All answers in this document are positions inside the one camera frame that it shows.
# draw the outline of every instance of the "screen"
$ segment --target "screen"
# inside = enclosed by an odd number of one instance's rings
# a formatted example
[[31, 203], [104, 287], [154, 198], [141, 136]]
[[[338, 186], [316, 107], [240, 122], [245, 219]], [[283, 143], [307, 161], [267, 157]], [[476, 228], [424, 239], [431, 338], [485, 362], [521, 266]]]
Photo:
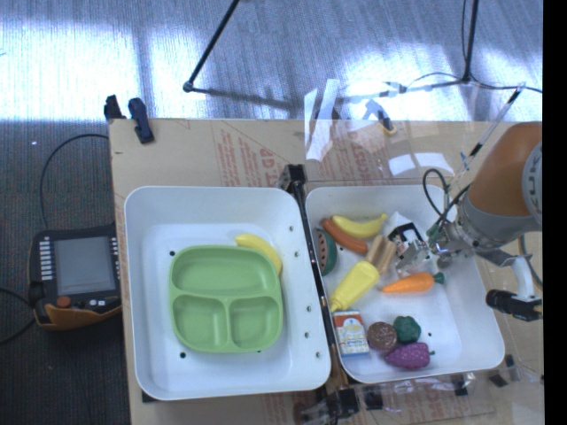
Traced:
[[114, 290], [107, 236], [56, 240], [53, 245], [59, 296]]

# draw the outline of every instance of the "green broccoli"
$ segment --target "green broccoli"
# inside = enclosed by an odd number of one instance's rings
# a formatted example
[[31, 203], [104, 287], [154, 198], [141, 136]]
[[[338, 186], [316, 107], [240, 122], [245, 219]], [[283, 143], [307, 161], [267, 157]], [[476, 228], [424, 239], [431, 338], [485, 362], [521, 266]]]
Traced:
[[393, 321], [393, 327], [398, 335], [398, 342], [411, 344], [416, 342], [422, 334], [422, 329], [411, 316], [398, 316]]

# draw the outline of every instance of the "toy food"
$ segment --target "toy food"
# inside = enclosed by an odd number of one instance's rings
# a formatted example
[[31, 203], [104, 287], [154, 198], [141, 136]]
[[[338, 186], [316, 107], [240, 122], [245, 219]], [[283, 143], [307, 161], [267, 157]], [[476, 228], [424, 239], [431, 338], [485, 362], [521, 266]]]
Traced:
[[360, 312], [335, 312], [333, 325], [337, 330], [338, 348], [343, 357], [369, 353], [369, 343]]
[[343, 233], [359, 239], [368, 239], [372, 236], [376, 236], [382, 227], [382, 222], [384, 222], [387, 218], [388, 216], [384, 213], [376, 219], [367, 220], [365, 222], [350, 220], [347, 217], [338, 214], [330, 217], [330, 219], [341, 229]]
[[316, 233], [319, 244], [319, 268], [321, 275], [327, 275], [337, 264], [337, 245], [325, 230], [317, 228]]
[[389, 352], [398, 343], [398, 334], [394, 326], [390, 323], [377, 321], [370, 324], [367, 332], [369, 346], [373, 350]]
[[382, 288], [383, 293], [412, 293], [429, 290], [434, 283], [444, 283], [445, 275], [443, 273], [422, 272], [410, 274], [396, 282], [390, 283]]
[[429, 346], [423, 342], [403, 344], [384, 356], [384, 360], [396, 367], [415, 370], [430, 362]]
[[361, 255], [364, 255], [369, 249], [369, 245], [365, 241], [344, 233], [331, 219], [323, 219], [321, 221], [321, 225], [322, 228], [330, 234], [330, 237], [332, 237], [337, 244], [342, 245], [345, 249], [360, 253]]
[[422, 334], [421, 326], [411, 316], [397, 316], [393, 321], [393, 327], [401, 344], [416, 342]]
[[369, 255], [358, 261], [330, 295], [330, 310], [345, 310], [380, 278], [396, 252], [396, 244], [382, 235], [372, 241]]
[[253, 235], [252, 233], [243, 233], [242, 235], [235, 237], [234, 240], [237, 245], [241, 247], [249, 247], [251, 249], [256, 249], [257, 251], [262, 252], [273, 263], [274, 267], [276, 268], [277, 274], [281, 274], [283, 267], [282, 259], [280, 259], [280, 256], [276, 252], [276, 249], [272, 247], [272, 244], [270, 244], [264, 238]]

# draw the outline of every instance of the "toy sausage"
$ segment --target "toy sausage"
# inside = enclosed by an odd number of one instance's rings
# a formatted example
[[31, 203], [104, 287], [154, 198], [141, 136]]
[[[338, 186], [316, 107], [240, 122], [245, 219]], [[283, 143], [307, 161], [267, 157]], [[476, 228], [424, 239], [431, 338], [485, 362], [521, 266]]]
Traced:
[[368, 251], [369, 245], [365, 241], [343, 233], [331, 219], [323, 219], [321, 221], [321, 225], [322, 228], [329, 233], [330, 237], [332, 237], [337, 244], [342, 245], [345, 249], [362, 255]]

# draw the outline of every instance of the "cardboard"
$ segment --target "cardboard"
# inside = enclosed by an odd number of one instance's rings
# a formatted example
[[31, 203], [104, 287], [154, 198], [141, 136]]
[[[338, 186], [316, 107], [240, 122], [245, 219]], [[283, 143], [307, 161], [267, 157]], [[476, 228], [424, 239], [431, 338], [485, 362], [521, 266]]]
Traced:
[[[306, 142], [311, 131], [308, 127], [306, 135], [302, 120], [150, 120], [155, 142], [144, 145], [134, 132], [135, 121], [111, 121], [109, 134], [132, 423], [175, 425], [190, 421], [201, 425], [288, 425], [308, 423], [309, 419], [321, 417], [325, 408], [315, 391], [173, 402], [143, 401], [134, 373], [124, 200], [132, 190], [146, 185], [272, 187], [287, 164], [306, 164], [309, 181], [340, 178], [373, 183], [372, 180], [377, 178], [384, 183], [393, 182], [393, 176], [398, 173], [395, 168], [400, 168], [400, 164], [389, 160], [409, 159], [416, 170], [407, 171], [406, 178], [415, 182], [415, 179], [421, 179], [419, 168], [426, 164], [427, 155], [435, 155], [441, 164], [457, 165], [461, 153], [474, 146], [486, 127], [485, 123], [478, 122], [395, 123], [396, 133], [385, 135], [384, 131], [377, 130], [379, 127], [367, 123], [364, 122], [364, 129], [362, 125], [356, 128], [357, 139], [348, 142], [341, 136], [339, 143], [330, 146], [324, 143], [321, 149], [311, 150], [315, 155], [306, 159], [306, 152], [309, 152]], [[329, 127], [348, 128], [347, 123], [330, 123]], [[492, 140], [498, 139], [501, 130], [503, 127], [497, 128]], [[540, 234], [529, 235], [527, 245], [535, 253], [533, 264], [541, 274]], [[510, 247], [510, 251], [517, 253], [517, 248]], [[487, 289], [505, 286], [514, 290], [515, 279], [511, 272], [488, 266], [483, 260], [477, 263]], [[452, 379], [429, 380], [429, 384], [417, 380], [386, 384], [375, 402], [365, 390], [367, 386], [358, 386], [356, 396], [360, 411], [341, 423], [544, 423], [544, 389], [540, 380], [543, 375], [543, 322], [525, 323], [500, 313], [496, 317], [512, 357], [511, 360], [507, 358], [507, 364], [498, 367], [495, 373], [471, 374], [464, 379], [464, 390], [455, 390], [455, 385], [458, 387], [463, 382], [457, 380], [455, 384]], [[491, 376], [493, 380], [499, 377], [500, 380], [493, 382]], [[335, 364], [326, 384], [328, 393], [332, 395], [336, 389], [345, 387], [345, 382], [344, 372]]]

